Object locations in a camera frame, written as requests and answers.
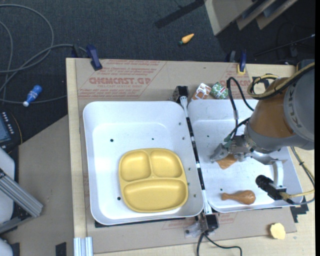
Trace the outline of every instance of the black floor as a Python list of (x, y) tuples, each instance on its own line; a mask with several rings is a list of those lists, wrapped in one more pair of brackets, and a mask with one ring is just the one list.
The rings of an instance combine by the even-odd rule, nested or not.
[[(300, 42), (266, 54), (255, 54), (282, 46), (315, 33), (315, 0), (299, 0), (263, 30), (253, 21), (242, 31), (230, 24), (214, 36), (203, 0), (3, 0), (0, 22), (13, 40), (11, 69), (17, 69), (32, 56), (51, 45), (48, 24), (38, 14), (17, 6), (23, 5), (42, 14), (54, 31), (54, 45), (93, 44), (100, 58), (224, 62), (231, 51), (239, 60), (246, 50), (247, 63), (297, 64), (315, 58), (315, 39)], [(8, 31), (0, 23), (0, 70), (8, 69), (11, 43)], [(195, 33), (187, 47), (178, 45), (182, 36)], [(26, 95), (39, 84), (43, 92), (38, 101), (66, 94), (65, 58), (72, 49), (56, 48), (45, 60), (14, 73), (0, 73), (2, 107), (15, 116), (24, 141), (53, 124), (68, 112), (67, 99), (22, 106)]]

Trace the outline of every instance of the toy carrot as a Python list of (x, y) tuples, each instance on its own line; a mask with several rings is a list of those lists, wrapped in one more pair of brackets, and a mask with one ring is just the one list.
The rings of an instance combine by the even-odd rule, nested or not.
[(195, 35), (195, 34), (192, 33), (192, 34), (188, 34), (188, 35), (182, 37), (182, 38), (181, 38), (181, 41), (179, 41), (179, 45), (183, 45), (183, 44), (188, 43), (188, 42), (191, 40), (191, 38), (194, 37), (194, 35)]

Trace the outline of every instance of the yellow plate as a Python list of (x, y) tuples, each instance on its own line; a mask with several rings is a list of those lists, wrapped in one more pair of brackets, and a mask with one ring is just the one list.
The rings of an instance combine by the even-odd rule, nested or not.
[(188, 199), (188, 184), (176, 153), (144, 148), (125, 153), (119, 162), (119, 181), (126, 205), (139, 213), (176, 209)]

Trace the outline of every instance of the table surface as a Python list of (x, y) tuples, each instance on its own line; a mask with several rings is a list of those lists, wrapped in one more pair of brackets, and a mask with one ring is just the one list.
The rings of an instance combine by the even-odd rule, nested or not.
[[(84, 198), (84, 178), (82, 166), (82, 149), (81, 149), (81, 135), (79, 133), (79, 102), (77, 93), (77, 69), (74, 58), (66, 59), (66, 73), (67, 73), (67, 90), (68, 90), (68, 118), (69, 118), (69, 139), (70, 139), (70, 158), (71, 158), (71, 180), (72, 180), (72, 204), (73, 204), (73, 228), (75, 238), (85, 238), (88, 236), (86, 223), (86, 206)], [(192, 62), (178, 62), (175, 61), (175, 66), (182, 69), (192, 67)], [(212, 70), (219, 70), (225, 67), (226, 63), (205, 63), (206, 67)], [(280, 65), (259, 65), (247, 64), (246, 70), (250, 77), (263, 75), (265, 73), (273, 73), (282, 77), (291, 76), (294, 73), (295, 67), (280, 66)], [(196, 68), (187, 70), (194, 72), (196, 77)], [(297, 150), (300, 157), (304, 160), (312, 173), (315, 170), (315, 152), (314, 150)], [(304, 191), (310, 190), (311, 184), (307, 176), (304, 174), (302, 168), (299, 168), (298, 162), (293, 159), (296, 166), (297, 174), (300, 179), (301, 186)], [(305, 215), (298, 216), (298, 223), (296, 224), (297, 232), (287, 233), (283, 240), (274, 239), (271, 236), (247, 237), (232, 240), (219, 241), (222, 246), (240, 246), (243, 255), (292, 255), (292, 256), (311, 256), (315, 255), (315, 203), (308, 204), (309, 211)], [(112, 255), (184, 255), (194, 256), (196, 254), (196, 244), (189, 243), (175, 246), (161, 246), (155, 248), (135, 249), (128, 251), (117, 251), (109, 253), (96, 253), (99, 256)], [(224, 250), (213, 246), (209, 242), (203, 242), (199, 251), (200, 255), (240, 255), (239, 250), (233, 248), (231, 250)]]

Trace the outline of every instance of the blue marker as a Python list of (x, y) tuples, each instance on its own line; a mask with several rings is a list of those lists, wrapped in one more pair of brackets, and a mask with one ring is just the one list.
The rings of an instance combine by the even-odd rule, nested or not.
[(40, 85), (35, 85), (33, 89), (28, 93), (26, 101), (23, 102), (25, 107), (28, 107), (31, 102), (33, 102), (38, 95), (42, 92), (42, 87)]

